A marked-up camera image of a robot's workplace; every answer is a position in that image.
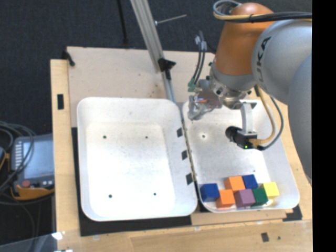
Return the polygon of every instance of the orange block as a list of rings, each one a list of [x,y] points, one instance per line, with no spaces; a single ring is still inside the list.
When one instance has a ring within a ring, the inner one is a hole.
[[[245,189],[244,180],[241,175],[228,177],[224,181],[224,186],[226,189],[233,190],[233,193]]]
[[[232,190],[219,190],[219,198],[216,200],[218,209],[231,207],[236,203]]]

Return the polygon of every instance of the white tray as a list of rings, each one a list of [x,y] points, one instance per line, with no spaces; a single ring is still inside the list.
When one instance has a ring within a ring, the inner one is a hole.
[[[267,138],[271,134],[271,124],[262,102],[245,102],[257,103],[252,110],[254,129],[258,138]],[[215,202],[203,202],[205,208],[214,213],[222,213],[265,208],[291,209],[297,206],[300,195],[281,139],[264,151],[244,150],[230,142],[225,135],[229,126],[242,127],[240,110],[222,107],[205,114],[197,121],[189,120],[187,112],[188,102],[183,105],[183,117],[198,190],[206,183],[217,183],[221,190],[225,188],[224,180],[227,177],[254,174],[259,184],[276,182],[280,193],[263,206],[236,208],[233,205],[230,208],[217,209]]]
[[[197,196],[178,107],[85,98],[77,107],[81,205],[96,221],[186,216]]]

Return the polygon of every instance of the cube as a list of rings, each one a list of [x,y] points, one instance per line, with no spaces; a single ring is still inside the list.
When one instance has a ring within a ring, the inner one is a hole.
[[[228,177],[224,181],[224,186],[227,190],[233,190],[233,193],[245,189],[245,184],[241,175]]]
[[[234,194],[234,196],[235,196],[237,208],[251,207],[251,205],[255,204],[256,202],[252,189],[250,188],[237,191]]]
[[[203,202],[214,202],[219,198],[219,189],[217,183],[204,184],[200,188]]]
[[[268,202],[268,197],[266,194],[265,189],[262,188],[253,188],[252,189],[253,195],[254,195],[254,199],[256,200],[255,204],[253,204],[252,206],[260,206],[263,204],[266,204]]]
[[[262,183],[260,187],[265,189],[266,195],[269,200],[273,200],[280,195],[277,183],[275,182]]]
[[[245,184],[245,188],[257,188],[258,187],[257,180],[253,174],[243,175],[242,178]]]
[[[228,208],[236,203],[232,190],[219,190],[219,198],[216,201],[218,209]]]

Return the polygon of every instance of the metal rod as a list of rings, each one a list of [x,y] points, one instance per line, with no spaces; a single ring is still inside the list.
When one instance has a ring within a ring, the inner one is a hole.
[[[156,72],[160,72],[159,59],[164,58],[161,42],[156,30],[156,25],[148,4],[148,0],[130,0],[142,37],[149,51]],[[166,97],[176,103],[172,82],[167,79],[165,72],[161,72]]]
[[[184,15],[181,15],[181,16],[176,16],[176,17],[173,17],[173,18],[169,18],[169,19],[164,19],[164,20],[160,20],[160,21],[155,21],[155,25],[157,26],[158,24],[160,23],[166,23],[166,22],[170,22],[171,20],[176,20],[176,19],[180,19],[180,18],[184,18],[186,17],[187,15],[184,14]]]

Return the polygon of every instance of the wire bundle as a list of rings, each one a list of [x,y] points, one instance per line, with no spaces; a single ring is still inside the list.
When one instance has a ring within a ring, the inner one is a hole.
[[[230,15],[232,10],[241,5],[234,0],[219,0],[213,5],[214,16],[217,19],[232,23],[261,23],[275,22],[286,19],[312,20],[312,13],[308,12],[278,12],[270,14]]]
[[[207,43],[204,40],[204,35],[202,31],[198,32],[198,35],[195,37],[195,42],[198,46],[198,60],[197,60],[197,65],[196,65],[194,75],[192,76],[190,82],[188,83],[189,92],[194,91],[196,84],[201,76],[201,72],[202,72],[203,65],[204,65]]]
[[[4,148],[6,152],[10,152],[13,144],[14,144],[14,139],[16,137],[24,137],[28,136],[30,138],[30,145],[27,150],[27,153],[22,159],[21,164],[19,167],[10,173],[8,179],[6,179],[1,185],[0,185],[0,196],[9,188],[9,183],[12,181],[12,179],[15,177],[16,174],[20,173],[29,163],[31,156],[33,155],[34,152],[34,138],[33,136],[36,135],[34,131],[31,129],[18,125],[18,124],[11,124],[11,123],[6,123],[4,121],[0,121],[0,132],[5,133],[9,137],[9,144],[7,148]]]
[[[275,128],[275,121],[274,121],[274,119],[273,119],[273,117],[272,117],[272,115],[271,115],[271,113],[270,113],[270,111],[269,111],[269,109],[268,109],[268,107],[266,105],[266,101],[265,101],[264,95],[263,95],[260,87],[258,85],[256,85],[255,88],[256,88],[257,94],[259,94],[259,96],[261,98],[262,104],[264,105],[264,108],[265,108],[265,110],[267,112],[268,118],[269,118],[269,120],[271,122],[271,125],[272,125],[272,133],[271,133],[271,135],[268,138],[266,138],[266,139],[250,139],[249,140],[250,143],[252,143],[252,145],[253,145],[253,147],[255,149],[258,149],[258,150],[262,151],[262,150],[265,150],[265,149],[271,147],[279,139],[279,137],[281,136],[282,131],[284,129],[284,122],[283,122],[284,118],[282,116],[281,110],[280,110],[278,104],[276,103],[275,99],[272,96],[270,96],[270,99],[272,100],[274,106],[276,107],[276,109],[277,109],[277,111],[279,113],[280,121],[281,121],[280,130],[279,130],[278,134],[274,137],[275,130],[276,130],[276,128]]]

